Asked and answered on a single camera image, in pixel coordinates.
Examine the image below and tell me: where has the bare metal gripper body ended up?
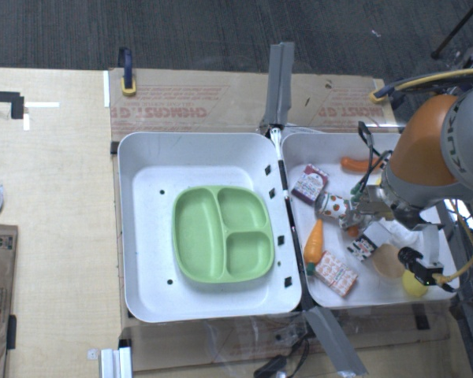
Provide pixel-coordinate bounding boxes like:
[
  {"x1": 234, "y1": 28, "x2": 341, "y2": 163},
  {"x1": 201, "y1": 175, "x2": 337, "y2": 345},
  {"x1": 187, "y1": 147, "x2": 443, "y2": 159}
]
[{"x1": 353, "y1": 184, "x2": 396, "y2": 222}]

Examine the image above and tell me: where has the white can with strawberry print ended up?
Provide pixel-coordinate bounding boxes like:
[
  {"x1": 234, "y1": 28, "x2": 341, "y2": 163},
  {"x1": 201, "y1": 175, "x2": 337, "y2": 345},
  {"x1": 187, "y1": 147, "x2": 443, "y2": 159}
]
[{"x1": 314, "y1": 191, "x2": 352, "y2": 221}]

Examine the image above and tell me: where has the white carton with dark print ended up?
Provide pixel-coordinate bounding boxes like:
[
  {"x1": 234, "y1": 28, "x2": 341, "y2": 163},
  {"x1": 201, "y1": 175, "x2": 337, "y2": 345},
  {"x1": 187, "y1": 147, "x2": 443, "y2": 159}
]
[{"x1": 346, "y1": 221, "x2": 395, "y2": 264}]

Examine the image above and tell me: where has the white crumpled packet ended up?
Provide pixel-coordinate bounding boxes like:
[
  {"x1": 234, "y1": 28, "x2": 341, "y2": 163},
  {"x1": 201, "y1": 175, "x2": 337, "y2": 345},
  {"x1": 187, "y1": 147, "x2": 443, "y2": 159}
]
[{"x1": 380, "y1": 217, "x2": 421, "y2": 246}]

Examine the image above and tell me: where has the orange toy carrot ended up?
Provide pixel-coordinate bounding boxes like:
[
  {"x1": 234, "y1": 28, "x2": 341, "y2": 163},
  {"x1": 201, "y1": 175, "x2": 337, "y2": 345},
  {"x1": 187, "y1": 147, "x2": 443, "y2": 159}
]
[{"x1": 303, "y1": 218, "x2": 326, "y2": 276}]

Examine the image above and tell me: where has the tan round biscuit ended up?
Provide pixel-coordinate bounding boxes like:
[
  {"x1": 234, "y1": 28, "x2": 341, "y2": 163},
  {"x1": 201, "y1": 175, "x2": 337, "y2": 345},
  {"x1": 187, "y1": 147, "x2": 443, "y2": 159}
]
[{"x1": 371, "y1": 243, "x2": 407, "y2": 280}]

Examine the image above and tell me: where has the orange toy sausage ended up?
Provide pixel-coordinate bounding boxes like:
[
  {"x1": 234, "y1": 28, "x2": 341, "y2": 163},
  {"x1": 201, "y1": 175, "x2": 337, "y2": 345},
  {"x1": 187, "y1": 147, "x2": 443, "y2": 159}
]
[{"x1": 341, "y1": 156, "x2": 384, "y2": 174}]

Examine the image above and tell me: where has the purple and white carton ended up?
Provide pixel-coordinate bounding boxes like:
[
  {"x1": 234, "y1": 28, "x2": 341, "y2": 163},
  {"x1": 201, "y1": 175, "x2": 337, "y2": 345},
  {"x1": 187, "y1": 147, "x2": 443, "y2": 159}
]
[{"x1": 290, "y1": 163, "x2": 330, "y2": 207}]

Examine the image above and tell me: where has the orange and white carton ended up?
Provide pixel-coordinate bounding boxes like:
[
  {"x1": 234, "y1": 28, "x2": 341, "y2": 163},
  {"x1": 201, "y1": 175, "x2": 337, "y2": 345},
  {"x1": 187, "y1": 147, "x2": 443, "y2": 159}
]
[{"x1": 314, "y1": 250, "x2": 359, "y2": 298}]

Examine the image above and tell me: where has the white plastic tray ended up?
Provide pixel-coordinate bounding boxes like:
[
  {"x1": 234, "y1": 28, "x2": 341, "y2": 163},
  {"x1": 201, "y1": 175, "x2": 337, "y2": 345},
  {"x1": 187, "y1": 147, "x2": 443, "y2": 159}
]
[
  {"x1": 280, "y1": 132, "x2": 459, "y2": 310},
  {"x1": 117, "y1": 132, "x2": 303, "y2": 324}
]

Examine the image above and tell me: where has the yellow ball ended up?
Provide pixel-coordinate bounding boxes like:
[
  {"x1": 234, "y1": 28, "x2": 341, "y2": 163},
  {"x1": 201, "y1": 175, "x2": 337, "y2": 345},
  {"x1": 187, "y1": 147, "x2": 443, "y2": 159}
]
[{"x1": 401, "y1": 269, "x2": 430, "y2": 299}]

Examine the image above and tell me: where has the green divided plate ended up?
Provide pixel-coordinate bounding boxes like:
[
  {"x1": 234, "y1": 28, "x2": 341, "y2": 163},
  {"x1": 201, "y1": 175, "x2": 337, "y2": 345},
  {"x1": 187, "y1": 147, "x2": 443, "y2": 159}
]
[{"x1": 172, "y1": 185, "x2": 276, "y2": 284}]

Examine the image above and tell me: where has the brown cardboard board, red print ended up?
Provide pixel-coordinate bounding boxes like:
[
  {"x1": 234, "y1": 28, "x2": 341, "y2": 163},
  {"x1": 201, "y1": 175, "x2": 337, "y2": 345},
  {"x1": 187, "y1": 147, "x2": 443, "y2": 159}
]
[{"x1": 109, "y1": 68, "x2": 451, "y2": 372}]

